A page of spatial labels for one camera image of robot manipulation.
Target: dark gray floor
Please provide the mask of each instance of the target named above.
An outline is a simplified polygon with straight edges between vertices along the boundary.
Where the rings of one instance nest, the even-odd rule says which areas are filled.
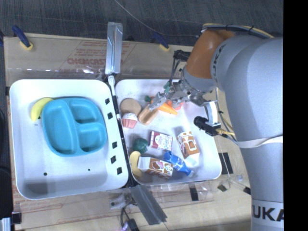
[[[0,29],[105,39],[108,22],[123,24],[123,39],[195,44],[203,23],[254,26],[283,35],[283,0],[0,0]],[[0,48],[0,109],[6,114],[3,48]],[[0,114],[0,218],[11,212],[7,121]]]

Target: blue plate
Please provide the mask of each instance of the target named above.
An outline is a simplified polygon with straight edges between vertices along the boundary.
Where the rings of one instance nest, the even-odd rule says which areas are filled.
[[[100,150],[107,142],[102,113],[89,99],[50,101],[41,118],[47,144],[57,155],[85,155]]]

